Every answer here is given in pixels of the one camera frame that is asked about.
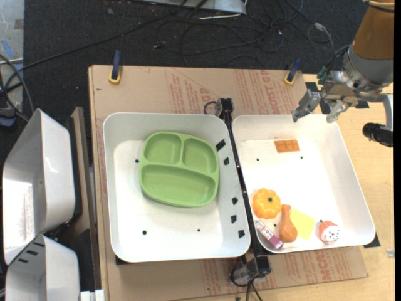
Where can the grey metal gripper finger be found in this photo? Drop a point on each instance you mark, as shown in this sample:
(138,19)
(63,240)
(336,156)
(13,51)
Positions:
(335,111)
(305,105)

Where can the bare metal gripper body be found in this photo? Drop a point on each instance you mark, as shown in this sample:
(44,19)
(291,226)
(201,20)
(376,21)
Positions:
(338,88)

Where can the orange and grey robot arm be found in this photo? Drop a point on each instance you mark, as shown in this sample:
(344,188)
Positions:
(376,33)

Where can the orange square biscuit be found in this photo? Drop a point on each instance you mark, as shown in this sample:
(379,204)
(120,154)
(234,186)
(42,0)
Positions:
(287,146)

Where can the white plastic tray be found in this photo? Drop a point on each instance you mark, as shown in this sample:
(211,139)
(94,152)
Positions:
(313,183)
(175,230)

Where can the thin black rod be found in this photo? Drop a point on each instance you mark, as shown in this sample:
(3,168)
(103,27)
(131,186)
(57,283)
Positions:
(241,174)

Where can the orange toy pumpkin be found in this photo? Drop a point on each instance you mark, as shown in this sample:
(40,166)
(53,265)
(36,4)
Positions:
(266,204)

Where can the yellow toy cheese slice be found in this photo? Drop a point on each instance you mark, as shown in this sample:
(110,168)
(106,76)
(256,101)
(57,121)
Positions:
(304,226)

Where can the brown toy chicken drumstick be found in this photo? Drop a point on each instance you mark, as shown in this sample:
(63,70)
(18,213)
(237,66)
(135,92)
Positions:
(287,229)

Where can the pink and white packet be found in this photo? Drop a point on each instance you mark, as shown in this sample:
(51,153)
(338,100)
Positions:
(269,235)

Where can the green divided plate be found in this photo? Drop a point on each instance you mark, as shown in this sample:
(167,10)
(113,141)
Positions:
(178,183)

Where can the brown cardboard board red print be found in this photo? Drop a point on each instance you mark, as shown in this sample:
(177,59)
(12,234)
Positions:
(156,86)

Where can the black cylinder on white bracket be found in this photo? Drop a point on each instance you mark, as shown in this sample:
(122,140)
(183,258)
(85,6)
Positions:
(377,133)

